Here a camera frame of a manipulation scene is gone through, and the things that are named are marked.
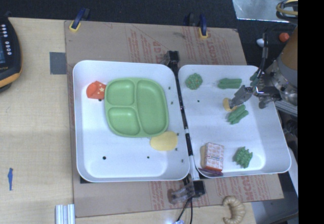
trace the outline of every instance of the white tray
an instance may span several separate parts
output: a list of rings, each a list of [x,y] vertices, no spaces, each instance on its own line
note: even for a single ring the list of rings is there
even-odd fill
[[[239,123],[226,121],[229,112],[223,107],[223,99],[234,97],[236,89],[220,89],[222,78],[241,78],[250,86],[250,77],[257,70],[254,66],[185,65],[179,70],[184,111],[191,137],[194,161],[201,168],[200,149],[207,142],[224,146],[224,177],[286,172],[291,158],[274,102],[259,108],[259,99],[252,96],[245,102],[249,114]],[[197,90],[186,87],[188,76],[197,73],[203,83]],[[233,157],[245,146],[253,157],[247,168],[238,165]]]
[[[126,138],[114,134],[105,117],[104,101],[89,99],[88,85],[107,84],[123,77],[155,80],[165,91],[169,126],[178,133],[171,151],[151,148],[149,138]],[[174,74],[161,64],[81,61],[73,69],[76,162],[79,174],[90,182],[181,180],[189,171],[185,131]]]
[[[238,124],[226,121],[225,97],[233,98],[235,89],[220,89],[222,78],[241,78],[250,85],[254,66],[186,65],[179,70],[179,81],[194,164],[201,167],[200,149],[207,142],[224,146],[223,177],[286,172],[291,158],[274,103],[259,109],[258,98],[245,102],[249,115]],[[198,73],[203,83],[197,90],[185,85],[186,78]],[[165,91],[169,126],[178,133],[178,144],[172,151],[151,148],[149,138],[126,138],[114,134],[105,118],[104,101],[89,99],[87,86],[99,81],[123,77],[149,78]],[[76,162],[79,174],[90,182],[170,181],[181,180],[189,172],[185,130],[180,111],[174,74],[161,64],[81,61],[73,69]],[[233,161],[238,148],[245,146],[253,157],[248,168]]]

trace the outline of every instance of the toy food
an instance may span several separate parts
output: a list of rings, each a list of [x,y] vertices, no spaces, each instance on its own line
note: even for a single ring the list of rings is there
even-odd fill
[[[185,83],[186,86],[191,89],[191,90],[196,90],[198,89],[198,87],[200,87],[200,85],[202,84],[203,79],[201,78],[201,76],[197,73],[194,73],[190,76],[188,76],[188,78],[186,79]]]
[[[218,87],[221,89],[233,88],[238,89],[241,86],[242,79],[240,78],[223,78],[219,80]]]
[[[106,85],[95,81],[88,85],[87,87],[87,97],[92,99],[102,100],[105,98]]]
[[[229,107],[229,98],[223,99],[223,107],[227,112],[232,112],[237,108],[237,106],[234,106],[232,109]]]
[[[223,200],[223,206],[230,206],[231,218],[224,217],[225,224],[239,224],[245,216],[245,206],[233,195],[226,196]]]
[[[229,114],[227,121],[229,121],[231,124],[238,123],[242,118],[249,114],[249,112],[245,108],[245,105],[237,107]]]
[[[176,147],[178,136],[173,131],[166,131],[159,136],[152,137],[150,145],[152,148],[159,151],[168,151]]]
[[[204,169],[221,172],[223,170],[224,146],[208,142],[205,148]]]
[[[235,161],[242,167],[247,168],[249,166],[250,160],[252,159],[253,153],[245,149],[245,147],[240,148],[236,155]]]

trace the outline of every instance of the orange object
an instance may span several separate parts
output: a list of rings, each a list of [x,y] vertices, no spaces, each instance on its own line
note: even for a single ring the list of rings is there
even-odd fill
[[[289,38],[290,36],[286,32],[282,32],[281,34],[279,34],[279,40],[281,42],[286,42]]]
[[[87,97],[92,99],[103,100],[105,98],[106,85],[95,81],[87,87]]]
[[[280,56],[284,65],[298,70],[298,27],[295,28]]]
[[[205,145],[204,169],[223,171],[224,146],[208,142]]]

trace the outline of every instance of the wooden table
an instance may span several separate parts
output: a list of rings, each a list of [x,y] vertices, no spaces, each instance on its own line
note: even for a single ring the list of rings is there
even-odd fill
[[[23,71],[0,93],[0,223],[55,223],[55,206],[73,204],[67,78],[50,73],[50,53],[65,52],[64,20],[10,18]],[[8,173],[13,169],[12,190]],[[242,224],[254,224],[244,203]],[[75,223],[174,223],[181,210],[77,218]],[[224,223],[222,205],[193,209],[192,223]],[[182,220],[190,221],[190,209]]]

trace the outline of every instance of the black device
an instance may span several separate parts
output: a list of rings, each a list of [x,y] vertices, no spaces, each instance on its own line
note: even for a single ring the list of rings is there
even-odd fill
[[[21,74],[22,52],[14,27],[7,16],[0,17],[0,92]]]

